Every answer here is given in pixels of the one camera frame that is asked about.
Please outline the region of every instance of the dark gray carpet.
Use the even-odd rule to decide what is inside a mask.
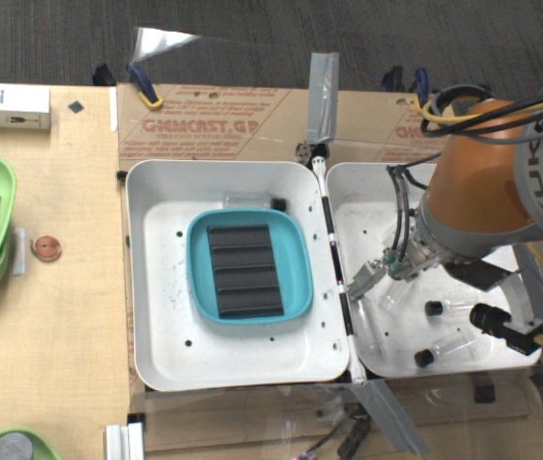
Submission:
[[[309,54],[336,51],[342,89],[394,65],[406,87],[420,66],[507,99],[543,84],[543,0],[0,0],[0,81],[88,85],[101,62],[125,81],[135,26],[257,43],[152,59],[157,82],[306,87]]]

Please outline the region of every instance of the black bottle cap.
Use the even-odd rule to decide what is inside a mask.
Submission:
[[[439,300],[436,301],[428,301],[424,305],[424,311],[429,317],[433,317],[435,315],[441,315],[443,313],[443,303]]]
[[[414,355],[414,359],[416,360],[417,366],[420,368],[426,368],[429,364],[435,361],[435,356],[430,352],[430,350],[423,349]]]
[[[271,199],[271,208],[274,210],[286,211],[286,200],[283,197],[273,197]]]

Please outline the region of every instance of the white plastic tray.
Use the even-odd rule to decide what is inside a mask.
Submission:
[[[227,192],[287,200],[305,237],[313,302],[300,317],[260,326],[216,324],[190,293],[186,233]],[[315,176],[292,162],[148,160],[126,179],[134,360],[158,391],[334,380],[348,341]]]
[[[422,165],[411,172],[427,183],[433,170],[432,165]],[[382,256],[389,237],[392,241],[396,227],[394,187],[385,164],[339,164],[328,171],[327,181],[344,277],[349,283],[363,263]],[[423,191],[410,189],[410,205],[417,207]],[[486,260],[508,270],[517,269],[510,247],[498,249]],[[470,300],[509,311],[501,289],[479,291],[450,278],[442,267],[420,273],[411,283],[386,277],[351,308],[359,355],[367,368],[381,377],[399,378],[530,366],[539,360],[540,350],[523,356],[508,348],[505,340],[481,334],[468,315],[458,320],[429,319],[424,314],[428,300]],[[456,333],[470,335],[475,342],[452,360],[417,367],[415,352]]]

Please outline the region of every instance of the wooden table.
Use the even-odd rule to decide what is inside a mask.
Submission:
[[[81,112],[69,109],[74,101],[83,105]],[[0,428],[37,429],[65,460],[102,459],[104,428],[125,424],[130,401],[118,136],[110,130],[107,88],[52,86],[51,103],[50,131],[0,129],[0,156],[17,179],[11,225],[24,227],[29,240],[54,236],[63,249],[53,263],[27,251],[26,273],[12,276],[10,265],[0,283]],[[511,451],[512,458],[543,458],[543,405],[534,388],[520,383],[524,414],[433,422],[420,430],[433,450],[425,457],[454,459],[460,451],[461,458],[508,458]],[[186,420],[210,434],[217,427],[194,416]],[[342,439],[331,440],[319,458],[336,458]],[[315,441],[288,435],[273,444],[150,456],[280,460]],[[359,455],[413,458],[393,452],[380,431]]]

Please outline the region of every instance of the red round object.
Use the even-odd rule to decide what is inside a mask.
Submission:
[[[54,237],[45,235],[34,243],[33,252],[41,261],[50,263],[60,257],[60,242]]]

